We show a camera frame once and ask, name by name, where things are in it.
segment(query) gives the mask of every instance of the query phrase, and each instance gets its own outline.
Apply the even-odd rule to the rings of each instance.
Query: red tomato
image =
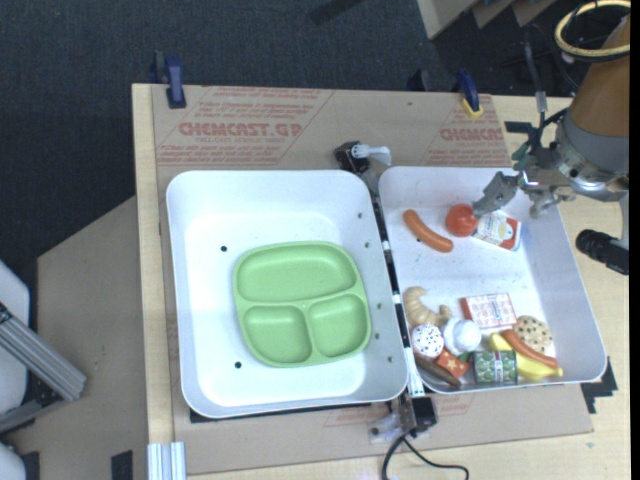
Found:
[[[461,203],[449,209],[444,224],[453,236],[470,236],[478,227],[478,219],[470,205]]]

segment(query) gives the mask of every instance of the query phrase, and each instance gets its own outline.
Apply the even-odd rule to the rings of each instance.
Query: croissant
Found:
[[[444,305],[440,306],[440,313],[429,309],[420,301],[420,297],[426,293],[427,291],[420,286],[412,286],[405,290],[402,302],[407,320],[412,327],[421,324],[433,324],[441,327],[451,318],[451,309]]]

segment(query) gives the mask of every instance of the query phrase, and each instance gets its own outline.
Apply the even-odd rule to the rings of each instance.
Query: green plate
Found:
[[[272,366],[309,366],[362,350],[369,306],[351,256],[330,242],[288,242],[252,249],[233,271],[245,342]]]

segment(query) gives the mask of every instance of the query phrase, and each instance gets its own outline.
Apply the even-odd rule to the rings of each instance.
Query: yellow cable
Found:
[[[631,43],[617,46],[615,48],[608,48],[606,50],[588,50],[585,48],[578,48],[576,46],[572,46],[567,43],[562,34],[564,29],[569,24],[569,22],[575,18],[576,16],[580,16],[585,12],[592,11],[593,9],[597,9],[600,7],[624,7],[627,9],[631,9],[631,2],[628,0],[594,0],[592,2],[587,2],[586,4],[582,4],[578,7],[577,10],[574,10],[567,14],[564,18],[560,20],[558,25],[556,26],[555,31],[555,40],[558,47],[568,55],[572,57],[583,58],[586,60],[599,60],[606,59],[607,57],[619,57],[620,55],[626,55],[631,51]]]

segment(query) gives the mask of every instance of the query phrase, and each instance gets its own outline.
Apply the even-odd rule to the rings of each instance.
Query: banana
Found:
[[[513,350],[507,340],[497,332],[494,332],[489,336],[489,348],[498,352]],[[537,382],[545,377],[562,377],[563,375],[562,368],[551,368],[540,361],[523,356],[518,352],[516,352],[516,369],[518,370],[518,375],[520,377],[531,382]]]

